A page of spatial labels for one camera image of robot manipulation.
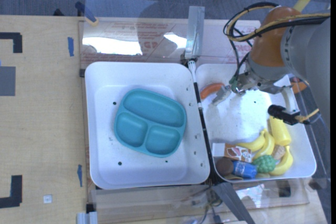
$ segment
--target blue plate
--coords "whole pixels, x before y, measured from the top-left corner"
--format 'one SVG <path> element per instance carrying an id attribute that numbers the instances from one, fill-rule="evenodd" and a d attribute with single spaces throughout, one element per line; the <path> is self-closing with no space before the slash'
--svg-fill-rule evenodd
<path id="1" fill-rule="evenodd" d="M 180 145 L 185 125 L 186 113 L 180 103 L 156 92 L 134 89 L 120 103 L 114 133 L 126 147 L 167 157 Z"/>

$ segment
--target brown round object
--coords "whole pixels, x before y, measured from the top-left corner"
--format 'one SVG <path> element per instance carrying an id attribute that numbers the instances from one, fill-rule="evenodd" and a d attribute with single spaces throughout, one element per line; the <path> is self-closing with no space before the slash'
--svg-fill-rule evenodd
<path id="1" fill-rule="evenodd" d="M 220 158 L 216 162 L 216 169 L 221 176 L 227 176 L 233 171 L 233 162 L 229 158 Z"/>

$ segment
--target yellow banana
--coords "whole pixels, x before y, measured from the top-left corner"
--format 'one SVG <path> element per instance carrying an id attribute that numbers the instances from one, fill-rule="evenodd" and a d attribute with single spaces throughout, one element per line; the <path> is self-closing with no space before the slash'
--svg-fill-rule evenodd
<path id="1" fill-rule="evenodd" d="M 237 146 L 242 146 L 244 148 L 248 148 L 252 152 L 257 151 L 262 148 L 265 143 L 265 130 L 260 131 L 259 136 L 251 142 L 242 142 L 238 143 Z"/>
<path id="2" fill-rule="evenodd" d="M 280 163 L 275 166 L 275 169 L 269 172 L 272 176 L 280 176 L 284 174 L 293 164 L 293 156 L 289 151 L 289 146 L 285 146 L 286 153 L 282 157 Z"/>
<path id="3" fill-rule="evenodd" d="M 263 131 L 264 131 L 265 143 L 263 147 L 256 153 L 256 155 L 254 155 L 253 159 L 256 159 L 263 155 L 271 155 L 274 150 L 275 146 L 274 137 L 266 129 L 264 129 Z"/>
<path id="4" fill-rule="evenodd" d="M 287 130 L 286 124 L 275 117 L 269 117 L 269 123 L 271 125 L 271 133 L 275 143 L 281 146 L 289 145 L 292 138 Z"/>

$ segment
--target green fruit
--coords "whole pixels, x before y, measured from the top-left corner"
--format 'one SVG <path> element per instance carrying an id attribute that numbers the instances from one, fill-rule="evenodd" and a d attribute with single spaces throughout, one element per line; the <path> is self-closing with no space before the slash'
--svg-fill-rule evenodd
<path id="1" fill-rule="evenodd" d="M 275 169 L 276 162 L 271 155 L 263 155 L 256 158 L 252 164 L 257 167 L 258 173 L 268 173 Z"/>

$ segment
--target wooden table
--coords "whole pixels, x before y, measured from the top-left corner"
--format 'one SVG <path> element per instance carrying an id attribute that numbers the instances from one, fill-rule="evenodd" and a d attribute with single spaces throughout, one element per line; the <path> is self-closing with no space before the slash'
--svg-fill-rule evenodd
<path id="1" fill-rule="evenodd" d="M 0 198 L 13 194 L 12 176 L 22 175 L 23 182 L 22 202 L 0 208 L 1 223 L 75 223 L 76 214 L 86 211 L 80 21 L 83 18 L 0 16 L 0 32 L 23 37 L 22 53 L 13 53 L 13 40 L 0 39 L 0 66 L 15 67 L 16 76 L 15 96 L 0 96 Z M 308 204 L 250 214 L 256 223 L 326 223 L 317 192 L 307 195 Z M 222 213 L 222 219 L 230 214 Z"/>

